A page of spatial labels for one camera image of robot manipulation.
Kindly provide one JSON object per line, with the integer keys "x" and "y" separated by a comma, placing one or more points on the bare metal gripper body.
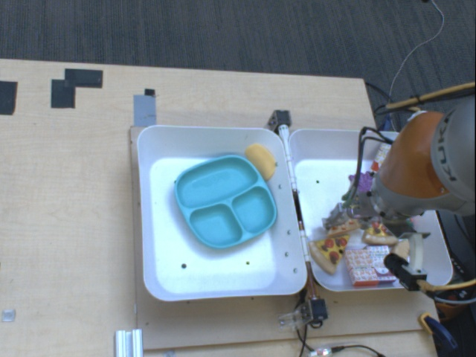
{"x": 360, "y": 206}

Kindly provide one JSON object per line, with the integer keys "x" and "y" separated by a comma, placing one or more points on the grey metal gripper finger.
{"x": 330, "y": 222}
{"x": 339, "y": 210}

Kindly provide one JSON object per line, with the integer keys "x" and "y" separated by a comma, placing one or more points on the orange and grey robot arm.
{"x": 413, "y": 162}

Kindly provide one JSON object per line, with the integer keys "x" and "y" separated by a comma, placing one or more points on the small pizza slice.
{"x": 344, "y": 229}
{"x": 379, "y": 236}

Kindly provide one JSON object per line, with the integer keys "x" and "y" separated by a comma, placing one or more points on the white plastic tray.
{"x": 208, "y": 273}
{"x": 320, "y": 199}

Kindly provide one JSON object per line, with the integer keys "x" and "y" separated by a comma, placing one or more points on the purple grapes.
{"x": 362, "y": 180}

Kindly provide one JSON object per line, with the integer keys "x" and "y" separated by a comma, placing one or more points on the large pizza slice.
{"x": 329, "y": 251}

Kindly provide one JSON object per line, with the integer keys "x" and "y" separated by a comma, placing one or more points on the white and red packet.
{"x": 381, "y": 156}

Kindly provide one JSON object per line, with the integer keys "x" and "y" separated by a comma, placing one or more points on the red and white carton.
{"x": 366, "y": 266}

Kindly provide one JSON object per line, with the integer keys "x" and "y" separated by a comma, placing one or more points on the thin black and white rod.
{"x": 289, "y": 162}

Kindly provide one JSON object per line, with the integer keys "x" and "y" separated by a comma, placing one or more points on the yellow bread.
{"x": 261, "y": 160}

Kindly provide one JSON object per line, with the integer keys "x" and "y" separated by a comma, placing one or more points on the blue divided plate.
{"x": 223, "y": 199}

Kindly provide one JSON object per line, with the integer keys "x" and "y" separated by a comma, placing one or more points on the small clear plastic block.
{"x": 8, "y": 315}

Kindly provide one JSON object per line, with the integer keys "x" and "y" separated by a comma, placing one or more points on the black cylinder on white bracket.
{"x": 405, "y": 270}

